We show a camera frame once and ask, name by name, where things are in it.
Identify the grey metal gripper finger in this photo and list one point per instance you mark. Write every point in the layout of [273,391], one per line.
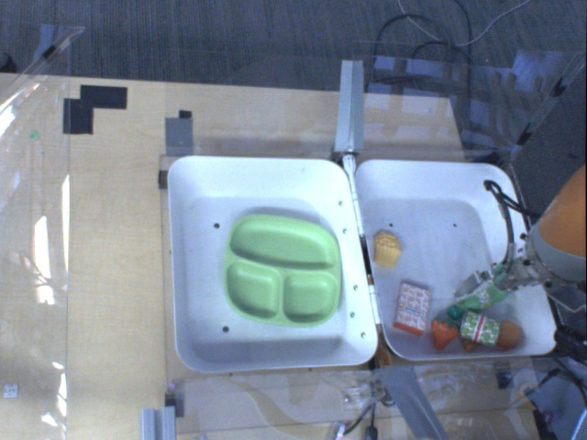
[472,283]

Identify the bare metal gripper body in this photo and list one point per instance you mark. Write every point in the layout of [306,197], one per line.
[523,275]

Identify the green plastic bottle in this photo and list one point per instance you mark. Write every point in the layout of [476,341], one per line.
[481,298]

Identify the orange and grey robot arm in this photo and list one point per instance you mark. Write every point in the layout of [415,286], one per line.
[566,218]

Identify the green and white can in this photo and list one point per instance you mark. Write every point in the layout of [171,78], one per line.
[479,328]

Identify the white plastic tray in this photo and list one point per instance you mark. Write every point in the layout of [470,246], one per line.
[206,268]
[440,245]

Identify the orange toy carrot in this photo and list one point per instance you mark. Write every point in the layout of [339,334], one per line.
[444,335]

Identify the orange and white carton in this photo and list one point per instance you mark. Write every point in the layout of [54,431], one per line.
[413,307]

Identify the yellow toy corn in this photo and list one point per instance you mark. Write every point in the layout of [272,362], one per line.
[387,249]

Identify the thin black and white rod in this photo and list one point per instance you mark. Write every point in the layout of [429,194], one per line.
[350,165]

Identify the green divided plate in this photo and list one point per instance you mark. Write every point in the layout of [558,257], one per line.
[282,271]

